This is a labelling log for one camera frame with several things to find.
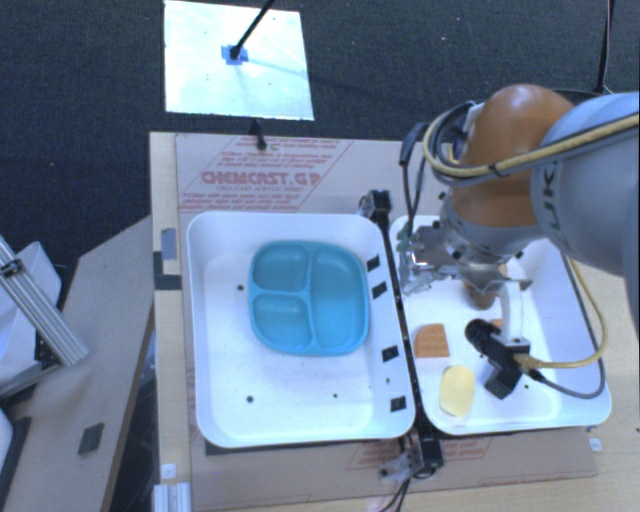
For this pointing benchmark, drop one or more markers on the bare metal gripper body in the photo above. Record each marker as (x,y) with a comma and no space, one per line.
(440,250)

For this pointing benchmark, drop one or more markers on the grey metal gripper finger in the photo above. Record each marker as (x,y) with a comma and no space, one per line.
(406,265)
(421,285)

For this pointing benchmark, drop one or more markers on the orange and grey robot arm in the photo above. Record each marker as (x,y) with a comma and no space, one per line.
(575,165)

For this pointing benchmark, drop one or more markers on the thin black and white rod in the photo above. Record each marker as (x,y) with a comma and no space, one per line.
(406,340)

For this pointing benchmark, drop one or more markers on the brown toy bread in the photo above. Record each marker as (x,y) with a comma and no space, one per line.
(477,299)

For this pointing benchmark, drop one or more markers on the orange toy biscuit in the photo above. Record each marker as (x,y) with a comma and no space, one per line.
(431,342)

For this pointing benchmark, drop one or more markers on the small orange toy food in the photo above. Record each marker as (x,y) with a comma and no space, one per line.
(497,323)

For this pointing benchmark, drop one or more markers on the blue divided plate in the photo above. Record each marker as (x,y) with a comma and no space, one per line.
(310,300)

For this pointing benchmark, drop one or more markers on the yellow oval toy food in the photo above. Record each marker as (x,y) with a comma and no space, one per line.
(457,391)

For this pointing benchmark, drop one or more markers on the white plastic tray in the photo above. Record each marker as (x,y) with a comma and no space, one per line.
(300,395)
(550,360)

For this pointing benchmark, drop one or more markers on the brown cardboard board red print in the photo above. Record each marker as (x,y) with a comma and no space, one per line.
(280,170)

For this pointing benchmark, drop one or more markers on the black cylinder on white bracket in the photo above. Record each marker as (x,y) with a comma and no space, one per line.
(502,357)

